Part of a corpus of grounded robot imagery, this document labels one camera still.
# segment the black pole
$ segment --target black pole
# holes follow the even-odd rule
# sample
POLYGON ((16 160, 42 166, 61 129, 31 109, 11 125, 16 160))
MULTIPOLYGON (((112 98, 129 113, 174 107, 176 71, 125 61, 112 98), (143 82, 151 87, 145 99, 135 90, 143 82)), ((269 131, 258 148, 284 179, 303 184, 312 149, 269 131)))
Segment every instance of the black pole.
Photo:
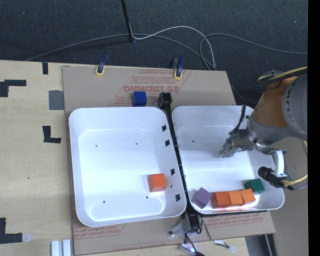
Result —
POLYGON ((134 35, 132 33, 132 29, 131 29, 131 26, 130 26, 129 16, 128 16, 125 0, 121 0, 121 4, 122 4, 122 10, 123 10, 124 18, 125 18, 126 28, 128 29, 128 33, 129 33, 129 41, 131 43, 135 43, 136 40, 134 39, 134 35))

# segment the blue clamp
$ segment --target blue clamp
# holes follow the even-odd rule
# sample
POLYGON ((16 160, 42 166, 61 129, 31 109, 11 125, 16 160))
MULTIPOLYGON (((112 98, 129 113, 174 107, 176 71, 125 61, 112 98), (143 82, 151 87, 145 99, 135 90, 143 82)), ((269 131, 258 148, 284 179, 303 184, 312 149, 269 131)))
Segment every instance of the blue clamp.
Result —
POLYGON ((183 57, 179 58, 179 63, 177 68, 174 70, 174 79, 180 81, 182 79, 182 68, 184 66, 185 59, 183 57))
POLYGON ((107 63, 109 59, 109 53, 108 52, 104 52, 100 61, 100 65, 96 67, 95 69, 95 74, 97 76, 102 76, 105 72, 105 65, 107 63))
POLYGON ((144 107, 147 104, 147 94, 145 91, 134 91, 131 100, 133 107, 144 107))

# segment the toy block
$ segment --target toy block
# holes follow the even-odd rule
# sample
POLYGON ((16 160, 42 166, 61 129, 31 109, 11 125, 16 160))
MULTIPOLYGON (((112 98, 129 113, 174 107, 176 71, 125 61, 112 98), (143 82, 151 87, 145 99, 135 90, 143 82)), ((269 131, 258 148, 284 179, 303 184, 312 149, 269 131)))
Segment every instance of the toy block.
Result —
POLYGON ((134 91, 132 95, 133 107, 144 107, 147 104, 147 95, 145 91, 134 91))
POLYGON ((194 203, 199 208, 203 209, 210 201, 212 194, 201 187, 197 193, 195 193, 192 203, 194 203))
POLYGON ((262 184, 261 179, 259 179, 259 178, 251 179, 251 180, 247 181, 244 184, 244 188, 245 189, 252 189, 252 191, 255 195, 258 195, 265 190, 264 185, 262 184))
POLYGON ((219 191, 212 194, 212 208, 225 208, 231 205, 228 191, 219 191))
POLYGON ((240 190, 229 191, 230 206, 241 206, 244 204, 240 190))
POLYGON ((243 189, 240 191, 244 204, 252 203, 256 200, 252 188, 243 189))
POLYGON ((150 192, 159 192, 165 190, 167 183, 163 173, 151 174, 148 178, 150 192))

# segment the white cable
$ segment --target white cable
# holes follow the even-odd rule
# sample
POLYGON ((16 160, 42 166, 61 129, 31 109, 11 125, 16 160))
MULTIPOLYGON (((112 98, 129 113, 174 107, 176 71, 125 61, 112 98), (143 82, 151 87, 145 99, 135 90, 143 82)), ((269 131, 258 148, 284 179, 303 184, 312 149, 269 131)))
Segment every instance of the white cable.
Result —
POLYGON ((204 40, 206 40, 206 42, 207 42, 207 44, 209 45, 209 48, 210 48, 210 53, 211 53, 211 56, 212 56, 213 68, 216 69, 216 62, 215 62, 214 51, 213 51, 213 49, 212 49, 212 46, 211 46, 209 40, 206 38, 206 36, 205 36, 203 33, 201 33, 199 30, 197 30, 197 29, 195 29, 195 28, 193 28, 193 27, 190 27, 190 26, 181 26, 181 25, 180 25, 180 26, 172 26, 172 27, 168 27, 168 28, 166 28, 166 29, 160 30, 160 31, 158 31, 158 32, 156 32, 156 33, 150 34, 150 35, 145 36, 145 37, 135 37, 134 35, 133 35, 132 37, 133 37, 134 39, 136 39, 136 40, 145 40, 145 39, 148 39, 148 38, 152 38, 152 37, 154 37, 154 36, 156 36, 156 35, 159 35, 159 34, 161 34, 161 33, 163 33, 163 32, 169 31, 169 30, 181 29, 181 28, 193 30, 193 31, 199 33, 199 34, 204 38, 204 40))

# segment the dark background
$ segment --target dark background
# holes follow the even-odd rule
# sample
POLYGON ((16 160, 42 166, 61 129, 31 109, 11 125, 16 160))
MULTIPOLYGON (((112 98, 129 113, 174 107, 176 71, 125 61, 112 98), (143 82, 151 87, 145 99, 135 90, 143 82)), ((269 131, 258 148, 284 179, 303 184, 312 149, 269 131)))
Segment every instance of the dark background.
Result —
MULTIPOLYGON (((173 26, 190 26, 205 35, 224 33, 269 48, 308 52, 307 0, 126 0, 134 34, 153 34, 173 26)), ((127 34, 120 0, 20 0, 0 2, 0 59, 24 61, 34 56, 111 35, 127 34)), ((200 34, 186 28, 160 36, 179 41, 199 52, 200 34)), ((37 62, 100 63, 108 51, 108 65, 168 68, 174 57, 184 68, 207 69, 202 59, 184 47, 160 38, 130 43, 128 36, 92 41, 33 59, 37 62)), ((216 69, 226 71, 237 104, 254 105, 260 97, 253 86, 257 74, 288 71, 308 65, 308 55, 261 48, 239 39, 209 37, 216 69)), ((210 61, 208 45, 203 54, 210 61)))

